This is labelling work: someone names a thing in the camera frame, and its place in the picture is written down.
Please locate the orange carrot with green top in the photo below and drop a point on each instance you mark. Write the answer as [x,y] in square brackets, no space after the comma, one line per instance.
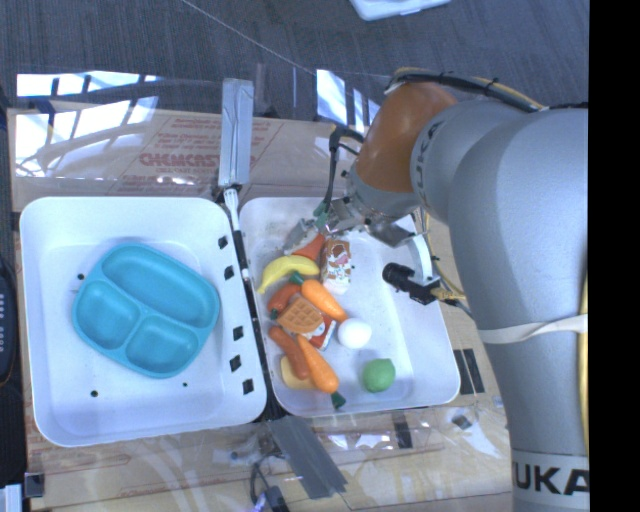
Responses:
[317,367]
[322,297]

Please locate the green lime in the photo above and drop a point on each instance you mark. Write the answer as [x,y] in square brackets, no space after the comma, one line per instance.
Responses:
[379,375]

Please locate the yellow banana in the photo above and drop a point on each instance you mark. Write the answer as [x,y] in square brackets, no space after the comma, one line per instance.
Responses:
[285,267]

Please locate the yellow cheese block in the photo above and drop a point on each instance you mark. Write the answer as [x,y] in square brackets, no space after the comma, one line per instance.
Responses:
[290,380]

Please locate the long orange sausage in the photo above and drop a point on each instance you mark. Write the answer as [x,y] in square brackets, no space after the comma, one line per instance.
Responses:
[290,350]

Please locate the red and white packet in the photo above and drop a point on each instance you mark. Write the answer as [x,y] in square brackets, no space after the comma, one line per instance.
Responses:
[324,336]

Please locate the thin black and white rod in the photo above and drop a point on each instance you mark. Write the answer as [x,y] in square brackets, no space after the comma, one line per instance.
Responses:
[239,240]

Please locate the white egg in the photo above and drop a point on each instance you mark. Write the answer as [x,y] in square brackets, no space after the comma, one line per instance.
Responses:
[355,333]

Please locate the white plastic tray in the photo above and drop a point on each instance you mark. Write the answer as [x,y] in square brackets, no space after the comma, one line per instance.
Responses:
[400,340]
[60,400]

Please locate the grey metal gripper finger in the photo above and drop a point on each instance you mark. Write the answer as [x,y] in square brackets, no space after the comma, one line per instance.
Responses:
[298,235]
[334,232]

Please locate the black cylinder on white bracket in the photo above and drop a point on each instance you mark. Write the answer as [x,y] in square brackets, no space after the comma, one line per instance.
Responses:
[407,282]

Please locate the tan waffle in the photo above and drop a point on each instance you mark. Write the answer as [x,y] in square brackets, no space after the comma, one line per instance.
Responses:
[300,315]

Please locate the white and brown carton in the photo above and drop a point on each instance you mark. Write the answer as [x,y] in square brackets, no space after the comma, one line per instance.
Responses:
[336,267]

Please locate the small orange carrot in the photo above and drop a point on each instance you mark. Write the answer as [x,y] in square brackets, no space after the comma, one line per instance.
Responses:
[312,247]

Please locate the blue divided plate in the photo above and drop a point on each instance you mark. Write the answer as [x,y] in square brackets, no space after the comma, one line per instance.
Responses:
[145,305]

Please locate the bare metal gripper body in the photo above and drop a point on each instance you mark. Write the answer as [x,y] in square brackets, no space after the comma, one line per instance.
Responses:
[350,212]

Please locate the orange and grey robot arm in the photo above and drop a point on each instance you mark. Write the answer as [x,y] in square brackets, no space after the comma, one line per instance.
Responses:
[505,210]

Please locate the brown cardboard board red print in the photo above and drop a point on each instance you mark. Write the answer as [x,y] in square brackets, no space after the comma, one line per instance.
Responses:
[165,150]

